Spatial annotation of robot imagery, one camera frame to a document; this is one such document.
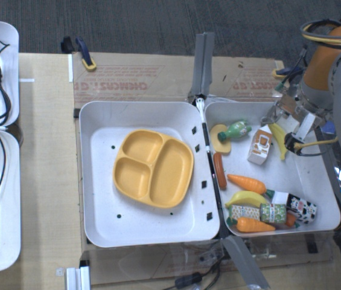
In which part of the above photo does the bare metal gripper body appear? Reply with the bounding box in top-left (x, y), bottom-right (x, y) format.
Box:
top-left (274, 93), bottom-right (322, 127)

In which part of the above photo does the yellow banana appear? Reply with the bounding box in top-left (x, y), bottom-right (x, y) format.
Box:
top-left (225, 190), bottom-right (269, 210)
top-left (267, 122), bottom-right (289, 161)

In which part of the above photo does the white and orange carton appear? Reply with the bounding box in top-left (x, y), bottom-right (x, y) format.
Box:
top-left (246, 124), bottom-right (274, 166)

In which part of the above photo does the green plastic bottle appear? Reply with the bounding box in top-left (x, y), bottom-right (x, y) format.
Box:
top-left (217, 119), bottom-right (253, 143)

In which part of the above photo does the yellow round biscuit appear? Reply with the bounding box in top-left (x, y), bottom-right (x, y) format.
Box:
top-left (209, 123), bottom-right (232, 155)

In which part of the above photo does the red-brown sausage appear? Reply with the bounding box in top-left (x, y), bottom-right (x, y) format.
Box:
top-left (212, 152), bottom-right (228, 191)

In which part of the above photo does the white plastic tray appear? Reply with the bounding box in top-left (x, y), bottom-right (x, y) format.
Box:
top-left (203, 101), bottom-right (341, 239)
top-left (78, 100), bottom-right (221, 249)

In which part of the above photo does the green can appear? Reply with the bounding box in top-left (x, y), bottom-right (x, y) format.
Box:
top-left (260, 202), bottom-right (288, 224)

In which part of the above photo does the cow print milk carton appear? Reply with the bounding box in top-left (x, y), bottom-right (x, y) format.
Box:
top-left (270, 190), bottom-right (318, 225)

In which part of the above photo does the small orange carrot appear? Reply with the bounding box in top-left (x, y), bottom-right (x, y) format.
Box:
top-left (285, 212), bottom-right (301, 230)

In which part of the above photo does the yellow divided plate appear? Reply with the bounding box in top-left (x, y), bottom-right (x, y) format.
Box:
top-left (112, 128), bottom-right (196, 210)

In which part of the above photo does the brown cardboard board red print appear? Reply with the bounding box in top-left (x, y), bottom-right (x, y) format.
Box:
top-left (71, 51), bottom-right (334, 285)

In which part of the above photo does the black cylinder on white bracket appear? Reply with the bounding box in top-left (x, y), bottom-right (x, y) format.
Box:
top-left (284, 112), bottom-right (317, 156)

